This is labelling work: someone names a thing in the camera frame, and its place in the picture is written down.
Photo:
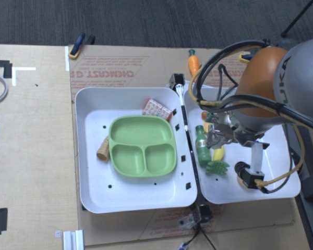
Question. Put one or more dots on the orange carrot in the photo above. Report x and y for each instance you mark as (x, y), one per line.
(193, 63)

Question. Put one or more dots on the thin black and white rod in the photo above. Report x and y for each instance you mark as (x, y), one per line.
(188, 137)

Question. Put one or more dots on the green leafy toy vegetable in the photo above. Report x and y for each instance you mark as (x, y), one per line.
(217, 168)

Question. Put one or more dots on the small orange round toy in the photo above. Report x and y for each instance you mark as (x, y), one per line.
(204, 115)

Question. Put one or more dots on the orange and white carton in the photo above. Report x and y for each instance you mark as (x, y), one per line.
(155, 109)

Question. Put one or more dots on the black cylinder on white bracket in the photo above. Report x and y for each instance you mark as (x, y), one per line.
(247, 177)

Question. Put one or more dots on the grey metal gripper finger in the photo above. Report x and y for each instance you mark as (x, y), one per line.
(210, 139)
(224, 141)

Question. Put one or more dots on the yellow banana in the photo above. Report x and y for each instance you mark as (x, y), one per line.
(219, 154)

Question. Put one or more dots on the brown cardboard board red print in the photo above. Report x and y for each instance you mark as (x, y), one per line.
(107, 72)

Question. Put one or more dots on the green bottle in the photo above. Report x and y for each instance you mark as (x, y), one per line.
(202, 152)

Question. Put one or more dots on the tan waffle cone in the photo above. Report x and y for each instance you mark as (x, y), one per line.
(103, 150)

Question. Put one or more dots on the green divided plate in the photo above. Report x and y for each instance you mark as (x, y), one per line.
(143, 131)

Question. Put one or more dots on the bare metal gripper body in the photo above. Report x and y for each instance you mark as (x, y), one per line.
(225, 125)

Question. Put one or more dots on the white plastic tray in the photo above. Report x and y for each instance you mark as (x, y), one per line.
(99, 186)
(274, 165)

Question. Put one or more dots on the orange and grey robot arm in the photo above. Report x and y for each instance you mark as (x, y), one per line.
(260, 82)

